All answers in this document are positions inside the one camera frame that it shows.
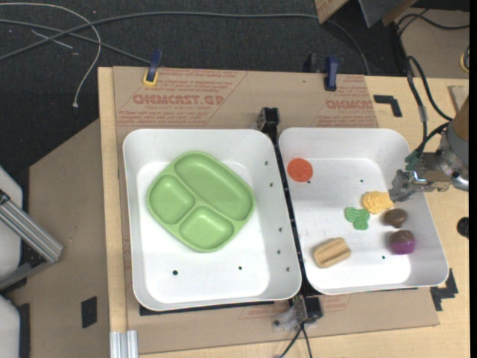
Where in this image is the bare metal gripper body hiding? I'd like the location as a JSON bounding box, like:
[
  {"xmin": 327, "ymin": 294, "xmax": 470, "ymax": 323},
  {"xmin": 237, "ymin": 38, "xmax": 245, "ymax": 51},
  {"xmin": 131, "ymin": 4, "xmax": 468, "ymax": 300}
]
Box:
[{"xmin": 416, "ymin": 151, "xmax": 470, "ymax": 194}]

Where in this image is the brown cardboard board red print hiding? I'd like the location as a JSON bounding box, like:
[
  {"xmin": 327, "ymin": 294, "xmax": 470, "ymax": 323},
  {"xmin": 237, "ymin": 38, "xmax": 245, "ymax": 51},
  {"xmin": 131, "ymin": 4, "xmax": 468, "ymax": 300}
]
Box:
[{"xmin": 111, "ymin": 65, "xmax": 441, "ymax": 354}]

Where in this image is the brown mushroom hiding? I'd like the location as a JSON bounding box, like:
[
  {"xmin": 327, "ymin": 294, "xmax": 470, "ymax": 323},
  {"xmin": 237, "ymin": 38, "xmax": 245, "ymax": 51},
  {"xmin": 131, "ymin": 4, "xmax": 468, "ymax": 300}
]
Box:
[{"xmin": 383, "ymin": 207, "xmax": 408, "ymax": 229}]

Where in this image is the orange round slice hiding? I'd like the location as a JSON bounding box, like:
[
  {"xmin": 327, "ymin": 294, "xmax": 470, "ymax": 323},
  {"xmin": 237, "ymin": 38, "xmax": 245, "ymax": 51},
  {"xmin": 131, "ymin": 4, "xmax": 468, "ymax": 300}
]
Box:
[{"xmin": 286, "ymin": 157, "xmax": 315, "ymax": 183}]

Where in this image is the white plastic tray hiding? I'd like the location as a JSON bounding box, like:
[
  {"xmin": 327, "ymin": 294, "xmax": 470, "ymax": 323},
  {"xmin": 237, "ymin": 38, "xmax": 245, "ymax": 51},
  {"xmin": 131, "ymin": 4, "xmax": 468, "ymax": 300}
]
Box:
[
  {"xmin": 121, "ymin": 128, "xmax": 303, "ymax": 313},
  {"xmin": 277, "ymin": 126, "xmax": 450, "ymax": 296}
]

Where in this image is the green divided plate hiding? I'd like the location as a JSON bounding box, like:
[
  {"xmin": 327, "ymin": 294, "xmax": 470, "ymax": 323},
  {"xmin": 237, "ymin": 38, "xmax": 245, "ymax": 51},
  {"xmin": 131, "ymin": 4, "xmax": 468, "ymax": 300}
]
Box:
[{"xmin": 145, "ymin": 150, "xmax": 257, "ymax": 254}]

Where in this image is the black block with thin wires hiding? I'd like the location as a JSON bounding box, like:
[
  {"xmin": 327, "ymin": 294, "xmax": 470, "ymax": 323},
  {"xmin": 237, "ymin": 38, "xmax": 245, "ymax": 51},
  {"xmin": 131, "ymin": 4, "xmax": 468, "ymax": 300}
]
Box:
[
  {"xmin": 287, "ymin": 295, "xmax": 324, "ymax": 327},
  {"xmin": 256, "ymin": 106, "xmax": 281, "ymax": 136}
]

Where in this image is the green leafy vegetable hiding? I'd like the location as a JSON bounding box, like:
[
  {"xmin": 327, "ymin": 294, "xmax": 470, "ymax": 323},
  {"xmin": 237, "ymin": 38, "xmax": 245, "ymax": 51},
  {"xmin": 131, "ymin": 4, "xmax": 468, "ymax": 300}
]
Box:
[{"xmin": 343, "ymin": 206, "xmax": 371, "ymax": 232}]

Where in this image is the tan ridged bread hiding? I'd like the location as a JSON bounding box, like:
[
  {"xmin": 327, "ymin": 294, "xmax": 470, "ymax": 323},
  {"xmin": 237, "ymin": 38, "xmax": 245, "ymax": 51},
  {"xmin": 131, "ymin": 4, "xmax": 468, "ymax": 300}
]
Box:
[{"xmin": 312, "ymin": 236, "xmax": 353, "ymax": 269}]

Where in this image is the thin black and white rod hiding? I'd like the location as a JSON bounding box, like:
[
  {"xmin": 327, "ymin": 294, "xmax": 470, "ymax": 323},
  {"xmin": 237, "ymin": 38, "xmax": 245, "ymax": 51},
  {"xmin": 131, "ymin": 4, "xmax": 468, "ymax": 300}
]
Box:
[{"xmin": 273, "ymin": 134, "xmax": 311, "ymax": 298}]

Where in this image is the purple and brown cupcake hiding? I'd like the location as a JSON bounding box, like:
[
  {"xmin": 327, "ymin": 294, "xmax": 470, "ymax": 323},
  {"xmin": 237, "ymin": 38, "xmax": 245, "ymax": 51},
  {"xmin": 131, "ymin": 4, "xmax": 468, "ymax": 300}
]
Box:
[{"xmin": 388, "ymin": 229, "xmax": 417, "ymax": 256}]

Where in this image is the yellow corn piece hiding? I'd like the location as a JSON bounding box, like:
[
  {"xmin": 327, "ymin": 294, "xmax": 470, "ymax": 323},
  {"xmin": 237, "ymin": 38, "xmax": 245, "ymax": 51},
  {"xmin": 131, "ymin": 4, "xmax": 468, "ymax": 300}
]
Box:
[{"xmin": 360, "ymin": 190, "xmax": 394, "ymax": 216}]

